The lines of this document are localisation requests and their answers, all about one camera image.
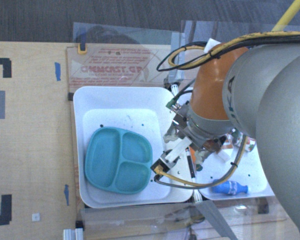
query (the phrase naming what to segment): dark gray floor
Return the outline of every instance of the dark gray floor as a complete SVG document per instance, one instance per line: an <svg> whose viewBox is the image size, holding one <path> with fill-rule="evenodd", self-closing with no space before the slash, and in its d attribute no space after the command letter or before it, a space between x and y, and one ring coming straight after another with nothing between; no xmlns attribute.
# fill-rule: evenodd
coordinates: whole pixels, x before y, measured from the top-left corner
<svg viewBox="0 0 300 240"><path fill-rule="evenodd" d="M294 0L0 0L0 41L71 42L73 24L180 31L181 21L275 24ZM300 26L300 11L290 23Z"/></svg>

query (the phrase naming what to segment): blue plastic bottle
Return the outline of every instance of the blue plastic bottle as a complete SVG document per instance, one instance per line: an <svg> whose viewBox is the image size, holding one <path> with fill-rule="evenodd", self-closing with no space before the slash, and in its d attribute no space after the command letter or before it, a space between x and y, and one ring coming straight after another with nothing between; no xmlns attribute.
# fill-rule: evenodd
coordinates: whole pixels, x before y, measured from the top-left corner
<svg viewBox="0 0 300 240"><path fill-rule="evenodd" d="M234 196L238 193L247 193L248 186L247 185L243 186L236 181L228 180L224 183L213 186L212 191L215 193L225 193L227 195Z"/></svg>

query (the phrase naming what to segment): teal divided plate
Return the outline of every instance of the teal divided plate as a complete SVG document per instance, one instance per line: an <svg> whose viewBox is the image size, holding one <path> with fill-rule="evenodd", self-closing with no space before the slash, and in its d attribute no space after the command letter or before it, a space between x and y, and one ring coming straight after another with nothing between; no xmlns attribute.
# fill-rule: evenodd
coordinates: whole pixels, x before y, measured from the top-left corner
<svg viewBox="0 0 300 240"><path fill-rule="evenodd" d="M140 134L116 127L96 130L87 148L84 174L96 188L136 194L149 183L152 147Z"/></svg>

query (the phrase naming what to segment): yellow cable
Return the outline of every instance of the yellow cable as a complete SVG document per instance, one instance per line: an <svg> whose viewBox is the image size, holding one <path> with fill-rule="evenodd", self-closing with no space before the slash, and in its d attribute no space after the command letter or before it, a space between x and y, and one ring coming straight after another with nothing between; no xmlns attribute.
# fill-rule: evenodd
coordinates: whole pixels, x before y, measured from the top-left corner
<svg viewBox="0 0 300 240"><path fill-rule="evenodd" d="M263 32L263 33L257 32L257 33L250 33L250 34L242 35L242 36L239 36L229 42L224 43L223 45L218 46L216 49L207 53L204 57L199 58L198 60L193 61L191 63L188 63L187 65L180 66L179 68L187 69L187 68L191 68L191 67L197 67L199 64L204 63L205 61L207 61L208 59L210 59L217 53L221 52L222 50L227 49L227 48L229 48L237 43L240 43L242 41L245 41L245 40L252 40L252 39L257 39L257 38L291 37L291 36L299 36L299 35L300 35L300 31L276 31L276 32L270 31L270 32ZM193 47L192 49L196 49L195 46L189 46L186 49L190 50L191 47ZM186 49L184 47L181 47L180 49L173 52L168 58L169 64L173 67L178 66L177 64L174 64L172 62L172 58L174 58L179 53L184 52Z"/></svg>
<svg viewBox="0 0 300 240"><path fill-rule="evenodd" d="M238 156L238 161L237 161L237 164L236 164L237 166L239 165L239 162L240 162L243 154L245 153L245 145L247 144L247 141L248 141L248 137L245 136L245 138L242 140L243 148L242 148L242 150L241 150L241 152L240 152L240 154ZM162 171L162 169L163 169L162 167L158 166L154 171L157 174L162 175L162 176L166 176L169 179L174 180L176 182L187 184L187 185L190 185L190 186L193 186L193 187L206 187L206 186L208 186L208 185L211 184L211 183L194 183L194 182L191 182L191 181L187 181L187 180L175 177L175 176L173 176L171 174L165 173L164 171ZM232 166L232 170L230 171L229 175L226 178L224 178L223 180L216 182L216 185L224 183L225 181L227 181L232 176L232 174L234 174L234 172L235 172L236 169L237 169L237 167L235 165L233 165Z"/></svg>
<svg viewBox="0 0 300 240"><path fill-rule="evenodd" d="M297 12L300 10L300 0L294 0L290 7L279 19L277 24L273 27L272 31L282 31L289 24L289 22L294 18Z"/></svg>

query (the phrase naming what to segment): yellow clip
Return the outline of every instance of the yellow clip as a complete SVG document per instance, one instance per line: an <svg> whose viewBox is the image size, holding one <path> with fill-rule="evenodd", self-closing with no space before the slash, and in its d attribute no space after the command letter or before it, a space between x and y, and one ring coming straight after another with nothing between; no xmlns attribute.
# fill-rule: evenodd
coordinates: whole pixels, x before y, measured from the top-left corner
<svg viewBox="0 0 300 240"><path fill-rule="evenodd" d="M80 54L80 55L85 55L87 52L88 52L88 50L87 50L87 44L85 44L85 49L84 49L84 50L81 50L81 48L80 48L80 43L79 43L79 44L78 44L78 54Z"/></svg>

